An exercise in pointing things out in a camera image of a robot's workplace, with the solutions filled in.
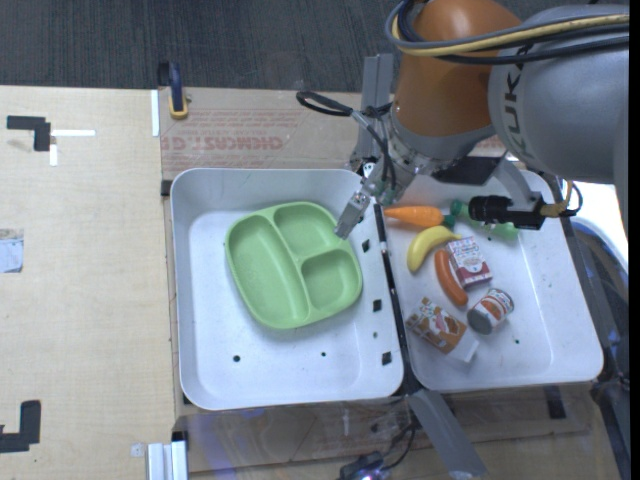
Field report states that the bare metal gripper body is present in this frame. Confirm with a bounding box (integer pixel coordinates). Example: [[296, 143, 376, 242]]
[[352, 140, 442, 205]]

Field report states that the orange carrot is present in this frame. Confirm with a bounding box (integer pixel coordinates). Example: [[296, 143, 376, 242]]
[[383, 205, 457, 229]]

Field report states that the thin black and white rod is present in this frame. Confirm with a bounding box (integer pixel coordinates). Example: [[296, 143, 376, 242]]
[[373, 203, 409, 367]]

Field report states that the yellow banana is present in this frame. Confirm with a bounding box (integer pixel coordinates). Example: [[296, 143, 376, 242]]
[[406, 225, 462, 274]]

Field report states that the green divided plate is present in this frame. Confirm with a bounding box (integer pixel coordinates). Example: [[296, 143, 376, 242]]
[[224, 201, 364, 330]]

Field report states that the orange sausage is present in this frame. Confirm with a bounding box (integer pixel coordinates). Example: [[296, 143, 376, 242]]
[[433, 248, 470, 308]]

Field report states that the red and white carton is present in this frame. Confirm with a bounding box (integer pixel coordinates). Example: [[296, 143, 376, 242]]
[[445, 236, 494, 289]]

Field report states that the green oblong toy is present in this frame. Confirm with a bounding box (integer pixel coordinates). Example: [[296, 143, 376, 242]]
[[449, 198, 520, 242]]

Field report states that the brown cardboard board, red print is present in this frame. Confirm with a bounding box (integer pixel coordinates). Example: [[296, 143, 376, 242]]
[[158, 86, 601, 474]]

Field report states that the brown and white carton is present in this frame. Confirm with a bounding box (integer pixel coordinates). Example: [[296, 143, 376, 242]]
[[404, 296, 480, 364]]

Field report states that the small orange and white can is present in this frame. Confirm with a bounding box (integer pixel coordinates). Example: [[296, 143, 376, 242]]
[[466, 288, 515, 336]]

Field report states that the white plastic tray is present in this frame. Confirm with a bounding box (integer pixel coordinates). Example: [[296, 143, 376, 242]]
[[169, 167, 405, 412], [382, 167, 605, 394]]

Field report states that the black cylinder on white bracket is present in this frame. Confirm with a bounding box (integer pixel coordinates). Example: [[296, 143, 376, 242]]
[[468, 160, 547, 232]]

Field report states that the black block with thin wires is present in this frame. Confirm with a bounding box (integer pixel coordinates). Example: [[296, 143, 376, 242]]
[[339, 450, 387, 480]]

